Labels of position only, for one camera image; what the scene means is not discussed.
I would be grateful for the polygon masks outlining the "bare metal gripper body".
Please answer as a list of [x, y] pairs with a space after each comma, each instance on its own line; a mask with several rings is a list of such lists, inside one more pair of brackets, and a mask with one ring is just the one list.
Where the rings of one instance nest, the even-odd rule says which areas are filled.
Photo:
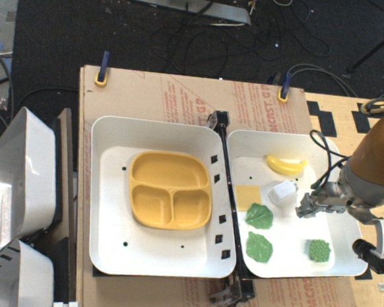
[[344, 213], [363, 224], [372, 223], [377, 217], [371, 209], [383, 205], [384, 186], [376, 184], [351, 185], [343, 182], [328, 182], [311, 196], [310, 213]]

